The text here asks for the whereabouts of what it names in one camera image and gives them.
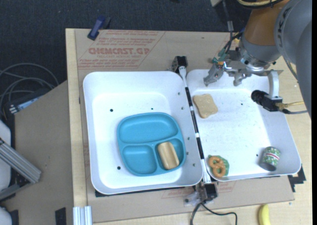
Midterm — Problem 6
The tan bread roll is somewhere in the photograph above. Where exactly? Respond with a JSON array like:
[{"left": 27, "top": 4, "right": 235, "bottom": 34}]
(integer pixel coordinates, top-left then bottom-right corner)
[{"left": 157, "top": 141, "right": 180, "bottom": 170}]

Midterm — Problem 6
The orange pretzel on green base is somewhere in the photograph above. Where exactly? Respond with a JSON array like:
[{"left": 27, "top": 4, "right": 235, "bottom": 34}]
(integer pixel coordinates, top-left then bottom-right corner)
[{"left": 207, "top": 154, "right": 230, "bottom": 178}]

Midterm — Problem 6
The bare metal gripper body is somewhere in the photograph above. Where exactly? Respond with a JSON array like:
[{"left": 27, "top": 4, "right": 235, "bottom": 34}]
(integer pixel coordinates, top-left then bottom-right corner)
[{"left": 223, "top": 50, "right": 267, "bottom": 74}]

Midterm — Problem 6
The white plastic tray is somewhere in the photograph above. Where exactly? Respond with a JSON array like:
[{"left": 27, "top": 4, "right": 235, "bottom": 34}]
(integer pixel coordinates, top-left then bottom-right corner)
[
  {"left": 185, "top": 69, "right": 302, "bottom": 182},
  {"left": 83, "top": 70, "right": 205, "bottom": 195}
]

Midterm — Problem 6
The brown cardboard board red print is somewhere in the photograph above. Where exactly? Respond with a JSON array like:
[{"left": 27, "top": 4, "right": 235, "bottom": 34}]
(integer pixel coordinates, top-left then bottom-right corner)
[{"left": 74, "top": 29, "right": 296, "bottom": 224}]

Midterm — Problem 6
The blue divided plate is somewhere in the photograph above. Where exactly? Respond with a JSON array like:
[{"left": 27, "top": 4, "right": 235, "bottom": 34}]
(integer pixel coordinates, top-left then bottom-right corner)
[{"left": 116, "top": 112, "right": 187, "bottom": 177}]

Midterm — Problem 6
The green and white can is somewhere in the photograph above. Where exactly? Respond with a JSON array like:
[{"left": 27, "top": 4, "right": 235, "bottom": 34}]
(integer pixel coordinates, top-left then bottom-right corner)
[{"left": 259, "top": 146, "right": 282, "bottom": 172}]

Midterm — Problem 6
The yellow banana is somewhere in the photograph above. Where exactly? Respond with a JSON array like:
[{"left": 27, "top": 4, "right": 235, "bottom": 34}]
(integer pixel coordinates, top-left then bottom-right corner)
[{"left": 258, "top": 203, "right": 271, "bottom": 225}]

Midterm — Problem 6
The black cylinder on white bracket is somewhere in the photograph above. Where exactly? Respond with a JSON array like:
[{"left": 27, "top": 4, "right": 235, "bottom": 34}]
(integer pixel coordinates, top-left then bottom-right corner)
[{"left": 251, "top": 69, "right": 284, "bottom": 112}]

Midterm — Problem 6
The thin black and white rod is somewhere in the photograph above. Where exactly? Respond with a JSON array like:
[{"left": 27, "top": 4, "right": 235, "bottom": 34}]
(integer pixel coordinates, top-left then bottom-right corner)
[{"left": 178, "top": 66, "right": 212, "bottom": 184}]

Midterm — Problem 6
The tan toast slice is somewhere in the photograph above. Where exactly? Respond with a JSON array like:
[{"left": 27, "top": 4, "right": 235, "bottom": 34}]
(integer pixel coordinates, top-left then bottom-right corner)
[{"left": 193, "top": 93, "right": 219, "bottom": 119}]

